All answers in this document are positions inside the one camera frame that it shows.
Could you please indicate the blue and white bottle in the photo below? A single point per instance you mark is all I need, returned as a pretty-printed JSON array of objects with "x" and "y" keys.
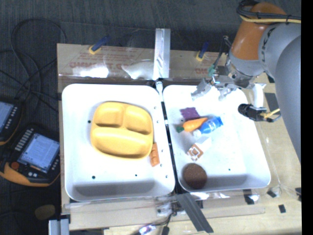
[{"x": 209, "y": 126}]

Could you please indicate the white and orange carton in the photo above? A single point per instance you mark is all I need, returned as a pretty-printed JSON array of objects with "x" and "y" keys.
[{"x": 199, "y": 148}]

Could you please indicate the white plastic tray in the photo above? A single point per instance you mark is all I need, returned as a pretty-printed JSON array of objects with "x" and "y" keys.
[
  {"x": 227, "y": 150},
  {"x": 115, "y": 143}
]

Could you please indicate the brown round biscuit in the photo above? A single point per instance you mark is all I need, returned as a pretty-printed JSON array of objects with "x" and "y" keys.
[{"x": 194, "y": 176}]

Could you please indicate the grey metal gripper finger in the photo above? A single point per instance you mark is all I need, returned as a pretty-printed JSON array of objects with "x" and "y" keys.
[
  {"x": 225, "y": 92},
  {"x": 201, "y": 90}
]

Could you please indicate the yellow divided plate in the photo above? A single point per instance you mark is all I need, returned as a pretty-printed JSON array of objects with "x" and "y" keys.
[{"x": 121, "y": 129}]

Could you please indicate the orange waffle biscuit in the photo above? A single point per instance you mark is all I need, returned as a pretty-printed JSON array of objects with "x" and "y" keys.
[{"x": 154, "y": 155}]

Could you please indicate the brown cardboard board red print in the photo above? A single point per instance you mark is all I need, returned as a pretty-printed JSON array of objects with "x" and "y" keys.
[{"x": 171, "y": 136}]

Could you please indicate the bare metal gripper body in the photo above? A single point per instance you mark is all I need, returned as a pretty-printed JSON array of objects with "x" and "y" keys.
[{"x": 231, "y": 78}]

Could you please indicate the purple grapes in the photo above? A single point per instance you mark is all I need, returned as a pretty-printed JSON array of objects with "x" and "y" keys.
[{"x": 188, "y": 112}]

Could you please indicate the thin black and white rod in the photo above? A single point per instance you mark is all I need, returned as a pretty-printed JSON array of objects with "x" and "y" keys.
[{"x": 164, "y": 121}]

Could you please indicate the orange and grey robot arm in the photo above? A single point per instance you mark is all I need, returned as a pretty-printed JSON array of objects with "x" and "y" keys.
[{"x": 281, "y": 57}]

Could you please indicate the orange carrot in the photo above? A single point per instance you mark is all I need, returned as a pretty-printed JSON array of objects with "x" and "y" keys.
[{"x": 193, "y": 124}]

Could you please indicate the black cylinder on white bracket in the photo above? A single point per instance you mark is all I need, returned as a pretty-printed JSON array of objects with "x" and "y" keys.
[{"x": 254, "y": 106}]

